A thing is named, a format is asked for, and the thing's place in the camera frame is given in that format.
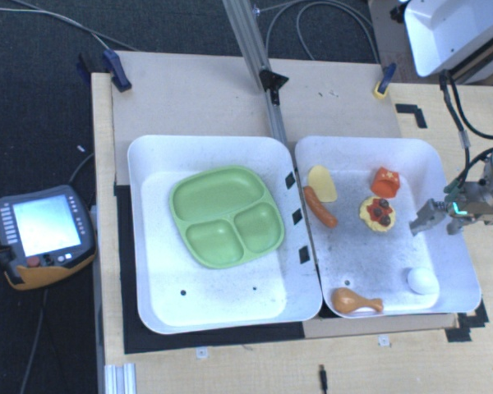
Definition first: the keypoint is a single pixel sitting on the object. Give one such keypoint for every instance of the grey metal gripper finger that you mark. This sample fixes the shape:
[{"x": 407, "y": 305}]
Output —
[
  {"x": 429, "y": 216},
  {"x": 455, "y": 225}
]

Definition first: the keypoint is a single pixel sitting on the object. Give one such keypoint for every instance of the brown cardboard board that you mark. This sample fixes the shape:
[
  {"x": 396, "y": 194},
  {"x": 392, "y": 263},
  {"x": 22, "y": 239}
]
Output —
[{"x": 189, "y": 97}]

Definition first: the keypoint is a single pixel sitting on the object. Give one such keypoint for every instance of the yellow toy slice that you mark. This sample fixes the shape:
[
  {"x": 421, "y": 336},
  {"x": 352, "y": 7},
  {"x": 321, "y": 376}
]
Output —
[{"x": 323, "y": 183}]

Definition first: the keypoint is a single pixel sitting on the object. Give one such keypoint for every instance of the white plastic tray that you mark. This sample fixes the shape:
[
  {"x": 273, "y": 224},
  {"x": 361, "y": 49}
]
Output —
[
  {"x": 365, "y": 257},
  {"x": 213, "y": 290}
]

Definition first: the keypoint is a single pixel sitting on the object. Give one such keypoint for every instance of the yellow toy pasta with toppings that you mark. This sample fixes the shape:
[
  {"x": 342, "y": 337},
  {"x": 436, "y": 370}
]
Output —
[{"x": 376, "y": 216}]

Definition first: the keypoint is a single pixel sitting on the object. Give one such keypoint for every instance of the orange red toy carton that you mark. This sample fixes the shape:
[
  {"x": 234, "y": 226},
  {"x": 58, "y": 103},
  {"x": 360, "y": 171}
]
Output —
[{"x": 385, "y": 183}]

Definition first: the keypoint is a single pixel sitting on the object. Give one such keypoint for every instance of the white toy egg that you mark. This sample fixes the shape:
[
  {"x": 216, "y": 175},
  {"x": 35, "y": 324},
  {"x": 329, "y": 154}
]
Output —
[{"x": 422, "y": 280}]

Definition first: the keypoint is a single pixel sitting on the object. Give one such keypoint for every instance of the brown toy chicken drumstick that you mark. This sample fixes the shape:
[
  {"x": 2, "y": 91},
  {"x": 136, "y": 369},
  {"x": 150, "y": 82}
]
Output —
[{"x": 349, "y": 300}]

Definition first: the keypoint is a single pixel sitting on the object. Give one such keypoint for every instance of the orange toy sausage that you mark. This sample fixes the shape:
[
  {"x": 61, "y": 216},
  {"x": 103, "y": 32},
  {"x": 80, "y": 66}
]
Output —
[{"x": 320, "y": 209}]

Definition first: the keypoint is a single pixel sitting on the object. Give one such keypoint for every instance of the green divided plate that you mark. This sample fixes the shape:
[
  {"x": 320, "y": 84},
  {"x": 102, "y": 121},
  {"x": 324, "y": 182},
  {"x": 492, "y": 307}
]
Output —
[{"x": 226, "y": 216}]

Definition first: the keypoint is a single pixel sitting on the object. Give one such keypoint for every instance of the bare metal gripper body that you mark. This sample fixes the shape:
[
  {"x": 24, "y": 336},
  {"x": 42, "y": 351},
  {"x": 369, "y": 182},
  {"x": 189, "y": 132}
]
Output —
[{"x": 478, "y": 201}]

